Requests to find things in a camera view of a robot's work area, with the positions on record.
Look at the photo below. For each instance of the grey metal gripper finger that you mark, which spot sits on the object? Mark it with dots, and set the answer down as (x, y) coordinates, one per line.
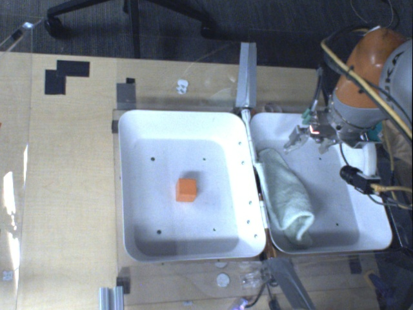
(326, 144)
(296, 137)

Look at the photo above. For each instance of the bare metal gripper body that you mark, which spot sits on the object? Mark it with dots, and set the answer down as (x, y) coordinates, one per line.
(326, 126)

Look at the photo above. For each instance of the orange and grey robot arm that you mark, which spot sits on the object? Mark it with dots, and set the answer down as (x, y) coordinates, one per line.
(368, 76)

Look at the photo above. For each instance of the pale green rolled towel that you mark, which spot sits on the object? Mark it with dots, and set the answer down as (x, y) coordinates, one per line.
(287, 192)

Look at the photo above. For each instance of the white plastic tray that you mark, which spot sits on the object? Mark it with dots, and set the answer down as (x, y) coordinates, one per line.
(180, 140)
(332, 202)

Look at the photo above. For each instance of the orange cube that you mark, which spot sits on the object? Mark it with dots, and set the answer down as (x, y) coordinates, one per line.
(186, 190)

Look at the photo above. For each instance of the black office chair base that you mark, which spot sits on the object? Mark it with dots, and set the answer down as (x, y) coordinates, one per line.
(132, 2)

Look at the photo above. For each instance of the black cylinder on white bracket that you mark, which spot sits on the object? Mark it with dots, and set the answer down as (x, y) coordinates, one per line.
(355, 177)

